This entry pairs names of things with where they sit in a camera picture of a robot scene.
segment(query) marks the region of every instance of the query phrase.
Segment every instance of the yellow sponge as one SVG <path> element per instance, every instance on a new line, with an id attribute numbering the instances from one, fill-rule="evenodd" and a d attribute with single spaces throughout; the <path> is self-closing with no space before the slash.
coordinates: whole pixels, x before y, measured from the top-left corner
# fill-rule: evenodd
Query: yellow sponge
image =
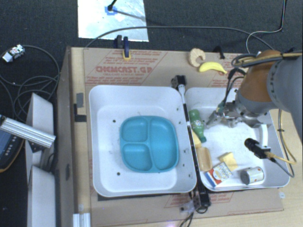
<path id="1" fill-rule="evenodd" d="M 229 152 L 219 157 L 221 162 L 225 162 L 230 171 L 233 171 L 238 168 L 236 159 L 233 157 L 233 153 Z"/>
<path id="2" fill-rule="evenodd" d="M 193 132 L 193 131 L 191 131 L 191 133 L 192 133 L 192 135 L 193 135 L 195 148 L 198 149 L 198 148 L 202 147 L 201 140 L 200 140 L 199 137 L 196 135 L 196 133 Z"/>

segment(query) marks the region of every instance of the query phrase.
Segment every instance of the blue plate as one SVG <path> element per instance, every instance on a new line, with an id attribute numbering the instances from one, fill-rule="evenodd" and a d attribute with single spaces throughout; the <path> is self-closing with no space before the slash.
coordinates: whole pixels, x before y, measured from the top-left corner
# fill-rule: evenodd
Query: blue plate
<path id="1" fill-rule="evenodd" d="M 157 116 L 125 120 L 120 127 L 120 149 L 124 164 L 136 172 L 166 172 L 179 160 L 175 127 Z"/>

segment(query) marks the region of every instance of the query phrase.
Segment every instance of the green bottle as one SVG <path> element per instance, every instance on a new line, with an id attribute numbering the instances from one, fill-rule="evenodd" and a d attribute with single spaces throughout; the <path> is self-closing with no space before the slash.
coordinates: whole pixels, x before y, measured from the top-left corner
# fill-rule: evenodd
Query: green bottle
<path id="1" fill-rule="evenodd" d="M 198 110 L 193 109 L 189 112 L 189 119 L 191 128 L 196 133 L 196 135 L 199 137 L 200 141 L 202 143 L 206 142 L 206 137 L 204 136 L 204 125 L 200 118 L 200 113 Z"/>

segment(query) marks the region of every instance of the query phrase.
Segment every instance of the black device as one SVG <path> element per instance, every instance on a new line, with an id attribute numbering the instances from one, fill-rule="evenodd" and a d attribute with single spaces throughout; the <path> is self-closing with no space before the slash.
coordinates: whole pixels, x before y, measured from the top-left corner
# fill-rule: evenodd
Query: black device
<path id="1" fill-rule="evenodd" d="M 24 140 L 0 130 L 0 173 L 6 171 L 19 154 Z"/>

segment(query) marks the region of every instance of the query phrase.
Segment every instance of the cable connector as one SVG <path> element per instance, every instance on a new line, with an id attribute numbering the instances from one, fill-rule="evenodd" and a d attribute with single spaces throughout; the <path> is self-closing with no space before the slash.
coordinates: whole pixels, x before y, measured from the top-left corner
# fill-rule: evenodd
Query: cable connector
<path id="1" fill-rule="evenodd" d="M 266 152 L 270 152 L 270 148 L 261 148 L 259 147 L 259 142 L 256 140 L 253 140 L 251 138 L 248 138 L 245 140 L 244 145 L 252 151 L 256 157 L 260 159 L 266 159 L 268 158 L 268 155 Z"/>
<path id="2" fill-rule="evenodd" d="M 23 55 L 25 53 L 25 49 L 22 47 L 22 45 L 17 44 L 16 47 L 11 48 L 9 51 L 7 51 L 3 56 L 2 59 L 6 62 L 12 62 L 13 59 L 18 58 L 19 56 Z"/>

